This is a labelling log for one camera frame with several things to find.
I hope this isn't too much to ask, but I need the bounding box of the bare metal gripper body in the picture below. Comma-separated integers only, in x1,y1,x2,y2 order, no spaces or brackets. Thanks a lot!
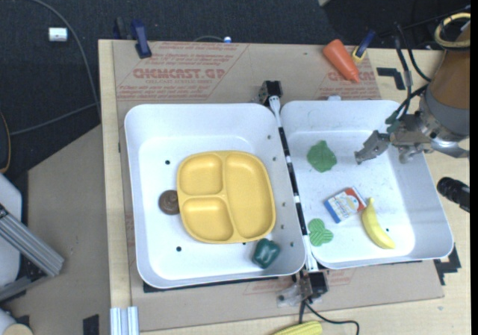
388,113,471,158

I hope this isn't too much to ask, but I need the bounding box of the white plastic tray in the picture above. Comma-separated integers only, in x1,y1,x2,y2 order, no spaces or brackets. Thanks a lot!
279,98,455,271
123,102,308,289

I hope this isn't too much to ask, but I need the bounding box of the green lettuce leaf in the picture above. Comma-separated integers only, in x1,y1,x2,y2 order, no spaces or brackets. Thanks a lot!
305,140,338,174

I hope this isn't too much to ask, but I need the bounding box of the blue red white carton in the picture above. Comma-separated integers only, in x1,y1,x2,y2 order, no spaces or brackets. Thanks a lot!
323,187,367,225

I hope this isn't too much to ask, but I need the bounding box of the yellow banana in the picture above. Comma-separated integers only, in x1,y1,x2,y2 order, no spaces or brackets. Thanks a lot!
360,197,397,251

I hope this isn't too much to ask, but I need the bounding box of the thin black and white rod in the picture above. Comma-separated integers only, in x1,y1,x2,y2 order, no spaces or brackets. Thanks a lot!
269,96,319,272

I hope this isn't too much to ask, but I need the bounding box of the orange carrot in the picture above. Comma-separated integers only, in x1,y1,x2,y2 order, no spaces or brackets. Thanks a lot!
322,38,361,84

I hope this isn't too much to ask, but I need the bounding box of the green ribbed leaf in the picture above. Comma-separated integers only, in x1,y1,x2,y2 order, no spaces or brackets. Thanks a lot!
307,217,335,248

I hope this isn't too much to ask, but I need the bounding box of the yellow divided plate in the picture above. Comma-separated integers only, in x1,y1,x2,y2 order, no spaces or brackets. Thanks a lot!
176,150,278,245

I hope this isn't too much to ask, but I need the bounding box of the dark green bell pepper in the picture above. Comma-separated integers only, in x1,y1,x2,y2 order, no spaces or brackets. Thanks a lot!
251,238,282,270

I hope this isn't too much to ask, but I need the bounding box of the brown cardboard board red print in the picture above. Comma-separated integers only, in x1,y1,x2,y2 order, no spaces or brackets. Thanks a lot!
111,40,446,333

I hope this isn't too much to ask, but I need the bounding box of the yellow corn cob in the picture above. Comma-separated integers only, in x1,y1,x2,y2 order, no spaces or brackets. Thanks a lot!
272,320,323,335

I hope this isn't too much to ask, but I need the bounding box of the brown chocolate doughnut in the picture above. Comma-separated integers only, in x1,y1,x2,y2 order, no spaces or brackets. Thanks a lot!
158,189,182,216

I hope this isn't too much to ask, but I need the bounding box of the black cylinder on white bracket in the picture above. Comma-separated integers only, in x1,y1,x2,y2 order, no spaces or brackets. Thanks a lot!
436,176,471,214

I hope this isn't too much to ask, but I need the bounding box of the black block with thin wires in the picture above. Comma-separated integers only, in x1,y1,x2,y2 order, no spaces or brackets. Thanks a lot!
277,269,330,307
257,80,284,106

